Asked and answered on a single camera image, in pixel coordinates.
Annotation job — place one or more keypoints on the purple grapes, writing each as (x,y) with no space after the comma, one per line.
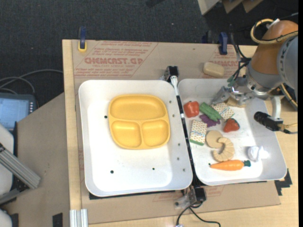
(208,122)

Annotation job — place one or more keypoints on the white crumpled wrapper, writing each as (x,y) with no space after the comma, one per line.
(254,152)

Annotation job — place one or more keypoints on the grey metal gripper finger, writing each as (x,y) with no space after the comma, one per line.
(241,100)
(221,95)

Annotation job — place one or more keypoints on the orange carrot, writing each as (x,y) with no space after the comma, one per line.
(228,165)

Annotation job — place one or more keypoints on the red bell pepper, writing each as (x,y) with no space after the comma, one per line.
(191,109)

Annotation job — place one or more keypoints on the red strawberry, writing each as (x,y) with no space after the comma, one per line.
(231,125)

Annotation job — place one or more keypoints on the white plastic tray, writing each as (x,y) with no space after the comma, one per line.
(132,169)
(251,136)

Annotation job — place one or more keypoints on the black cylinder on white bracket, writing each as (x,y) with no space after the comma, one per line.
(266,120)

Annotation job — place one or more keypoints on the brown cardboard board red print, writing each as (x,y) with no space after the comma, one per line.
(113,60)

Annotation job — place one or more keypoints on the beige curved croissant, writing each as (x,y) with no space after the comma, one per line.
(228,148)

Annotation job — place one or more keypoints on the tan bread slice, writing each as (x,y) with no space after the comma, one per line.
(230,102)

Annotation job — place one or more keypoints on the tan round biscuit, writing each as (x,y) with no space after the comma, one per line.
(211,138)

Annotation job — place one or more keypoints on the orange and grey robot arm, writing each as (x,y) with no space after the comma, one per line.
(265,55)

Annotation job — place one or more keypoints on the yellow divided plate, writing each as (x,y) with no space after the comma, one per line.
(138,120)

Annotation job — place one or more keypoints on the thin black and white rod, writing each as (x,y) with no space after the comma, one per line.
(181,107)

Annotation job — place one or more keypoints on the beige bread roll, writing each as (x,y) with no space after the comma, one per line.
(213,69)

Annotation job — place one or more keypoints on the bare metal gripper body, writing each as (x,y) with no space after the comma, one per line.
(254,91)

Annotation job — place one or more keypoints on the patterned white packet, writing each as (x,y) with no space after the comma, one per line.
(223,110)
(198,131)

